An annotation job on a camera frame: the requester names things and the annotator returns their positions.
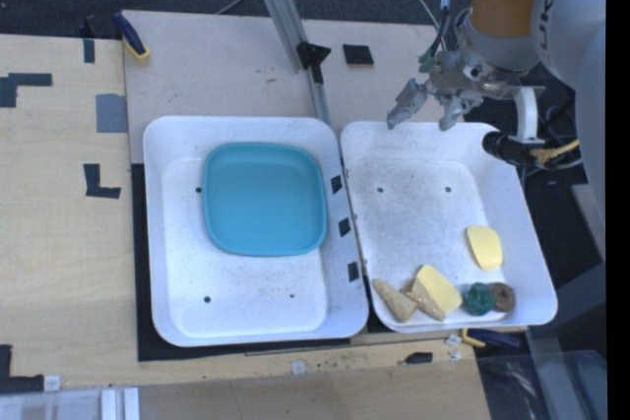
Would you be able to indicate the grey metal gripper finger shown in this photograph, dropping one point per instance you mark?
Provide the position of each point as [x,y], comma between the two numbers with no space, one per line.
[452,113]
[407,103]

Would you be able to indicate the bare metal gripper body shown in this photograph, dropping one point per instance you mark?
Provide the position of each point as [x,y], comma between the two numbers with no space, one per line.
[462,76]

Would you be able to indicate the black block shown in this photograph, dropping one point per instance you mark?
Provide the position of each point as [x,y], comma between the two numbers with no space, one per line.
[419,358]
[358,54]

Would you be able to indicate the white plastic tray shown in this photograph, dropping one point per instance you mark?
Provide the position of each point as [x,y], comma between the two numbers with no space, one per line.
[413,211]
[246,300]

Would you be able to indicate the yellow oval slice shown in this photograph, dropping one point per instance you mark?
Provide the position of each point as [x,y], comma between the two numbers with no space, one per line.
[485,247]

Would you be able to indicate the blue plate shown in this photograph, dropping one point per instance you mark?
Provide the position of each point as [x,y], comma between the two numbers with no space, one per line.
[266,199]

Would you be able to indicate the yellow cheese wedge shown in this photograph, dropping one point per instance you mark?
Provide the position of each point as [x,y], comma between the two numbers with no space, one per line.
[440,287]

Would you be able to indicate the green broccoli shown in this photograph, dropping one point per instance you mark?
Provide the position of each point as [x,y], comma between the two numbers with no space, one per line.
[478,300]

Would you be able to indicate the tan bread triangle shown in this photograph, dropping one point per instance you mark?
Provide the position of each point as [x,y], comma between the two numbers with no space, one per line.
[396,301]
[427,302]

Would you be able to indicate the brown doughnut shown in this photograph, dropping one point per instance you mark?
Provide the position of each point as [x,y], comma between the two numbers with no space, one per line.
[503,297]

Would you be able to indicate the black cylinder on white bracket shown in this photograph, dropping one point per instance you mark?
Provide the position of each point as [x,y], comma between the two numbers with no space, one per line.
[527,113]

